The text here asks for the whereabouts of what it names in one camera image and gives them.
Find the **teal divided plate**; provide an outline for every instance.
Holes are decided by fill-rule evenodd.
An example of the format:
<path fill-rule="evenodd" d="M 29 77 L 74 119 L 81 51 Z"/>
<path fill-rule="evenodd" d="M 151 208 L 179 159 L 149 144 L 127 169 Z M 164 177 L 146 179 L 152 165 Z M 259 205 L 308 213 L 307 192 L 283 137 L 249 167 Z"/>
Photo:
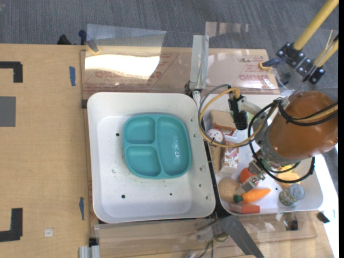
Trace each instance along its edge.
<path fill-rule="evenodd" d="M 140 114 L 127 120 L 123 149 L 127 167 L 139 177 L 180 177 L 191 166 L 188 131 L 168 114 Z"/>

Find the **toy tomato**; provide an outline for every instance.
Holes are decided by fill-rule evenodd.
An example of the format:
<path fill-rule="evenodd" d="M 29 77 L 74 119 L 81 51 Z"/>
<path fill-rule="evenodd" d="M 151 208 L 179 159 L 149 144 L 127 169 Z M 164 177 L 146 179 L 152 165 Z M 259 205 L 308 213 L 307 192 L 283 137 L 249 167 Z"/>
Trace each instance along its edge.
<path fill-rule="evenodd" d="M 243 170 L 240 172 L 240 183 L 244 183 L 248 178 L 251 176 L 255 176 L 256 174 L 252 174 L 249 170 L 248 167 L 243 168 Z"/>

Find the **toy carrot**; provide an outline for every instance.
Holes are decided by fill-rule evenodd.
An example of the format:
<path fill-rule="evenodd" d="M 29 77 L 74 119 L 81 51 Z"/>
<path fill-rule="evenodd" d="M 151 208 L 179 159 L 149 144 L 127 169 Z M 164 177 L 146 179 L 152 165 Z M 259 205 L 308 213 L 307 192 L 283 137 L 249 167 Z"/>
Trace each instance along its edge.
<path fill-rule="evenodd" d="M 270 193 L 271 189 L 269 188 L 256 188 L 251 189 L 250 191 L 242 194 L 241 196 L 235 195 L 234 196 L 234 202 L 239 203 L 241 201 L 244 201 L 245 203 L 252 203 L 256 200 L 259 200 L 263 198 L 265 195 Z"/>

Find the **toy food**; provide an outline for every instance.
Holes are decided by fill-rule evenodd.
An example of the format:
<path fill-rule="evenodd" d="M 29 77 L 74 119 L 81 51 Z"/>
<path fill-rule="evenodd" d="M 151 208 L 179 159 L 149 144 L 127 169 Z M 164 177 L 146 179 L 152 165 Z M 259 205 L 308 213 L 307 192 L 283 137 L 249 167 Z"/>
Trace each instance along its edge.
<path fill-rule="evenodd" d="M 225 137 L 221 129 L 218 128 L 211 128 L 207 131 L 208 136 L 217 141 L 217 142 L 223 142 Z"/>
<path fill-rule="evenodd" d="M 239 204 L 230 204 L 230 209 L 234 212 L 246 214 L 246 213 L 259 213 L 260 206 L 250 203 L 240 202 Z"/>
<path fill-rule="evenodd" d="M 222 128 L 227 130 L 236 130 L 232 115 L 228 112 L 218 110 L 210 111 L 211 123 L 215 128 Z"/>
<path fill-rule="evenodd" d="M 305 191 L 303 187 L 297 183 L 294 183 L 288 189 L 281 191 L 278 195 L 279 201 L 285 206 L 291 206 L 298 200 L 303 199 Z"/>
<path fill-rule="evenodd" d="M 234 203 L 234 195 L 237 188 L 240 186 L 240 184 L 231 179 L 231 178 L 223 178 L 218 183 L 218 189 L 220 198 L 228 203 Z"/>
<path fill-rule="evenodd" d="M 221 168 L 222 148 L 219 146 L 210 145 L 209 149 L 210 149 L 211 161 L 213 163 L 214 172 L 218 173 Z"/>
<path fill-rule="evenodd" d="M 252 176 L 255 176 L 256 174 L 252 174 L 248 167 L 243 168 L 243 170 L 240 172 L 240 182 L 244 183 L 246 180 Z"/>
<path fill-rule="evenodd" d="M 300 178 L 300 176 L 292 170 L 284 173 L 278 173 L 276 176 L 284 181 L 295 181 Z M 292 183 L 280 183 L 280 185 L 284 188 L 288 188 L 292 185 Z"/>
<path fill-rule="evenodd" d="M 235 203 L 239 203 L 241 201 L 244 201 L 245 203 L 252 203 L 256 200 L 259 200 L 266 196 L 268 193 L 270 193 L 271 189 L 269 188 L 255 188 L 251 189 L 250 191 L 239 195 L 234 195 L 233 199 Z"/>
<path fill-rule="evenodd" d="M 236 148 L 224 148 L 221 160 L 221 172 L 233 174 L 238 169 L 239 156 Z"/>

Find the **toy bread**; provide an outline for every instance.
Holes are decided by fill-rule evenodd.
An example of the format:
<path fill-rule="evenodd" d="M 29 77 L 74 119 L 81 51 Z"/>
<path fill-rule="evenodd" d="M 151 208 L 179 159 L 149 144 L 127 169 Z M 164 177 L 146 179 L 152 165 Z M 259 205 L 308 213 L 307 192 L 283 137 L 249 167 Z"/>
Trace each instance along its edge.
<path fill-rule="evenodd" d="M 236 130 L 235 123 L 230 113 L 211 110 L 210 117 L 213 127 L 232 131 Z"/>
<path fill-rule="evenodd" d="M 210 145 L 211 161 L 213 163 L 214 172 L 217 173 L 221 168 L 221 152 L 222 148 L 219 146 Z"/>

